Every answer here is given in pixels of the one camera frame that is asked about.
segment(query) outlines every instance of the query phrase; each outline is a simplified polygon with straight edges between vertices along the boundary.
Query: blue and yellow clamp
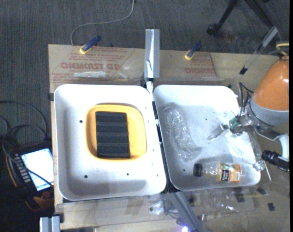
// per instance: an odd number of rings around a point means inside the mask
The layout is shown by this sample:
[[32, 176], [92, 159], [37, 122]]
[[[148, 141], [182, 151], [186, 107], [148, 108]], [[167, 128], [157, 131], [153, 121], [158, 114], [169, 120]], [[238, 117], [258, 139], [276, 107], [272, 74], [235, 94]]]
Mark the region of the blue and yellow clamp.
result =
[[97, 35], [96, 37], [94, 37], [93, 39], [91, 39], [89, 42], [87, 42], [85, 45], [81, 46], [81, 47], [80, 47], [80, 52], [81, 52], [82, 54], [86, 54], [86, 53], [89, 52], [89, 51], [92, 49], [92, 47], [93, 47], [94, 45], [96, 45], [97, 42], [99, 42], [101, 39], [102, 39], [101, 36]]
[[185, 54], [185, 58], [187, 60], [191, 60], [193, 58], [193, 56], [195, 55], [195, 52], [199, 51], [201, 48], [201, 41], [196, 42], [196, 44], [192, 47], [191, 50], [189, 50], [186, 54]]

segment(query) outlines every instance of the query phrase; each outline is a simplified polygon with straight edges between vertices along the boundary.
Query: black object in yellow tray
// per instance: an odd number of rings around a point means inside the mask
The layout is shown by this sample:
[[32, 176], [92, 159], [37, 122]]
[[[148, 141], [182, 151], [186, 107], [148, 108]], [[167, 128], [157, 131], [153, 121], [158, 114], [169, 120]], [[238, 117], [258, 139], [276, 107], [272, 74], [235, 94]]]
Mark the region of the black object in yellow tray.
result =
[[141, 113], [125, 104], [99, 104], [88, 111], [87, 145], [98, 159], [133, 160], [147, 150]]

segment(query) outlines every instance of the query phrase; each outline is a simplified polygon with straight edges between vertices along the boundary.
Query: plastic container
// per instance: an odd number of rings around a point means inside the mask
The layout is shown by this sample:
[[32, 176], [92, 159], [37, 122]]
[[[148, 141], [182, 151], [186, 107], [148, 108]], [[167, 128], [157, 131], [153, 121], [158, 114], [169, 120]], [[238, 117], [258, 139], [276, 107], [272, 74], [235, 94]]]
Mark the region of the plastic container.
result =
[[214, 182], [239, 183], [242, 178], [240, 164], [219, 161], [196, 163], [193, 174], [196, 177], [212, 179]]

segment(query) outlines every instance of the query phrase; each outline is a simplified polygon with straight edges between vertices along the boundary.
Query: white plastic tray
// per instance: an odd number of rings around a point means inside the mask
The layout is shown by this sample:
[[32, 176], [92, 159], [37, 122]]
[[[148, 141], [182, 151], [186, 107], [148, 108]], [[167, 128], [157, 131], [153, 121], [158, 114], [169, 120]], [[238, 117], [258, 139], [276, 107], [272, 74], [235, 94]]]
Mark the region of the white plastic tray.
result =
[[[179, 86], [160, 85], [154, 90], [154, 99], [161, 125], [163, 146], [169, 177], [173, 185], [182, 191], [215, 189], [237, 186], [251, 186], [260, 181], [261, 173], [252, 165], [255, 163], [251, 138], [247, 133], [235, 137], [223, 133], [212, 142], [207, 137], [221, 123], [228, 123], [238, 113], [235, 94], [222, 86]], [[196, 149], [196, 157], [182, 160], [171, 135], [167, 111], [175, 109], [186, 125], [184, 135], [189, 135], [189, 147]], [[210, 161], [237, 162], [242, 164], [242, 178], [239, 183], [213, 182], [207, 178], [195, 177], [195, 163]]]
[[[87, 149], [85, 119], [100, 103], [130, 104], [146, 126], [146, 153], [132, 161], [102, 161]], [[151, 99], [139, 86], [62, 85], [54, 94], [58, 182], [70, 201], [160, 193], [166, 186]]]

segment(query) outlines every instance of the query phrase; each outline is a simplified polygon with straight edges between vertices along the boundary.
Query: gray floor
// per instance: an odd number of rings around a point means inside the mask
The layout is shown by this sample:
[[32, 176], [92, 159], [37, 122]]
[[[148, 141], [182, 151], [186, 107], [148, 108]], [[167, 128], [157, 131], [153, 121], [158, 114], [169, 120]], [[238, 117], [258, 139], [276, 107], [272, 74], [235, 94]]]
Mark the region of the gray floor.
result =
[[[160, 29], [161, 49], [188, 50], [198, 40], [201, 51], [253, 53], [268, 33], [257, 15], [241, 0], [217, 34], [206, 29], [222, 16], [229, 0], [135, 0], [127, 19], [88, 25], [73, 34], [73, 44], [85, 44], [96, 35], [99, 46], [144, 48], [145, 29]], [[258, 0], [279, 34], [275, 41], [289, 41], [290, 0]], [[26, 102], [42, 111], [50, 129], [48, 44], [71, 44], [72, 31], [85, 23], [126, 17], [131, 0], [0, 0], [0, 100]], [[275, 50], [272, 41], [265, 53]], [[11, 127], [42, 126], [41, 118], [27, 107], [1, 104], [0, 115]], [[0, 134], [5, 128], [0, 121]], [[20, 144], [41, 139], [25, 128]], [[38, 214], [20, 201], [0, 154], [0, 231], [37, 231]]]

